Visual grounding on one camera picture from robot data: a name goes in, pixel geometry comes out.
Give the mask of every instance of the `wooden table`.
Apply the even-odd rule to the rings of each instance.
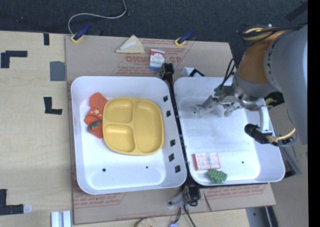
[[[0,68],[0,189],[7,205],[31,205],[32,212],[0,216],[0,226],[47,227],[53,211],[72,212],[71,156],[66,81],[50,80],[50,62],[65,62],[64,34],[0,31],[0,52],[27,51]],[[62,114],[45,114],[44,97]],[[196,226],[248,227],[245,209],[195,213]],[[175,216],[153,218],[159,227]],[[130,227],[138,219],[82,224]],[[191,226],[183,215],[180,226]]]

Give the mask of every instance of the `black hole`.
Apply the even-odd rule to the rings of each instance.
[[[180,170],[181,170],[179,165],[176,165],[174,169],[175,169],[176,173],[180,172]]]
[[[169,155],[169,162],[173,161],[175,159],[175,155],[172,153]]]

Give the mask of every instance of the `yellow triangle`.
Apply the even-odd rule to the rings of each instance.
[[[135,35],[132,35],[115,52],[116,53],[123,53],[123,54],[144,54],[145,48],[141,44],[139,39]]]

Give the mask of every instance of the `divided yellow plate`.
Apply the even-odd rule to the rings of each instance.
[[[103,109],[103,139],[114,152],[150,155],[164,144],[164,122],[158,105],[135,97],[115,97]]]

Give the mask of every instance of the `dark background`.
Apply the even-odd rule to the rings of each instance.
[[[194,30],[198,41],[228,42],[240,59],[244,26],[297,26],[308,22],[308,0],[125,0],[119,19],[76,17],[76,32],[93,23],[89,35],[175,40]],[[0,0],[0,30],[68,34],[68,21],[79,13],[118,15],[122,0]]]

